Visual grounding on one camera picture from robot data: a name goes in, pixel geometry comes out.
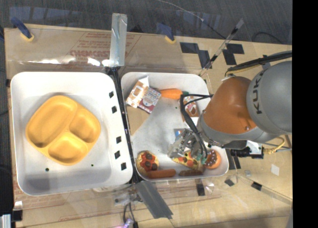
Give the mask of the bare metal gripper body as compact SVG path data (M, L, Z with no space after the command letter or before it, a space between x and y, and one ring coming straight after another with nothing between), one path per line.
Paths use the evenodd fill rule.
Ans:
M179 154L185 154L190 151L191 154L200 152L200 144L196 134L189 129L184 129L176 138L177 151Z

